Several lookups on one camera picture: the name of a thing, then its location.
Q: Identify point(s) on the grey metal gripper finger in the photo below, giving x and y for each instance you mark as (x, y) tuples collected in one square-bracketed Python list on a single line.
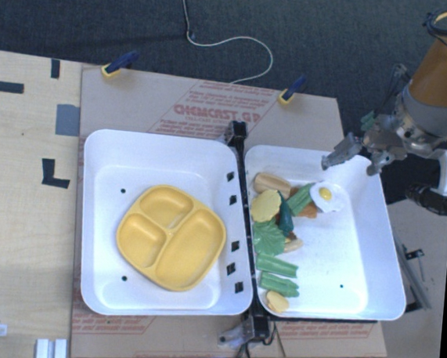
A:
[(378, 162), (342, 150)]

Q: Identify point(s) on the white and yellow fried egg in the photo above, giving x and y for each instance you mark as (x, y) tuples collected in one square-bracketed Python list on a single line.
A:
[(326, 196)]

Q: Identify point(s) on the brown cardboard board red print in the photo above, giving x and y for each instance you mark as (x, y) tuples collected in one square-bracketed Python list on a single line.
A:
[(137, 99)]

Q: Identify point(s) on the tan bread roll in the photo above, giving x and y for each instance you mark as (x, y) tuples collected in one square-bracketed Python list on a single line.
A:
[(270, 182)]

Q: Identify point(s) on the cream toy food piece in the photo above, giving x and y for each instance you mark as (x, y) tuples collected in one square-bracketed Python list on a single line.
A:
[(294, 245)]

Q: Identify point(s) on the green lettuce leaf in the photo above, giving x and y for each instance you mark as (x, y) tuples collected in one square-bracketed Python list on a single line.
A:
[(268, 238)]

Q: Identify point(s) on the thin black rod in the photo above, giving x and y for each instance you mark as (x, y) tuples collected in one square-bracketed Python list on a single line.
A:
[(246, 192)]

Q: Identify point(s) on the yellow divided plate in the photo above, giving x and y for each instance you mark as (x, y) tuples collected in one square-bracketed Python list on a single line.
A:
[(185, 245)]

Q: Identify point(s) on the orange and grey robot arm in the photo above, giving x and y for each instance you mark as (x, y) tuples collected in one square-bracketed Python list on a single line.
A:
[(438, 73)]

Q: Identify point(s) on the green asparagus bundle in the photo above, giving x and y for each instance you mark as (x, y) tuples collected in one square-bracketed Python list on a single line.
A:
[(299, 199), (279, 285), (276, 265)]

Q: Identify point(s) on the black cylinder on white bracket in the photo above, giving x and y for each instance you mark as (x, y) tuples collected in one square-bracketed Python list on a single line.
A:
[(440, 191)]

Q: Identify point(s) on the white plastic tray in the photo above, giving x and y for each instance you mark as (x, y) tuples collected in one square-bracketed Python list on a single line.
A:
[(106, 210), (342, 256)]

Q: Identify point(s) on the dark green pepper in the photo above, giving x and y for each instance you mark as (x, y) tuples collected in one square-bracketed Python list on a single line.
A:
[(285, 219)]

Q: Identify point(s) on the yellow biscuit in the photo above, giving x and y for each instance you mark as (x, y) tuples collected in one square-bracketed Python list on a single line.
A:
[(277, 301)]

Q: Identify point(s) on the yellow round crinkled chip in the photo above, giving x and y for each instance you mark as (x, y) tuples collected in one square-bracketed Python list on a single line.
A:
[(265, 206)]

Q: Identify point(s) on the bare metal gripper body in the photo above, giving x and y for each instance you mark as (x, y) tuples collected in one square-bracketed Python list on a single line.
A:
[(388, 137)]

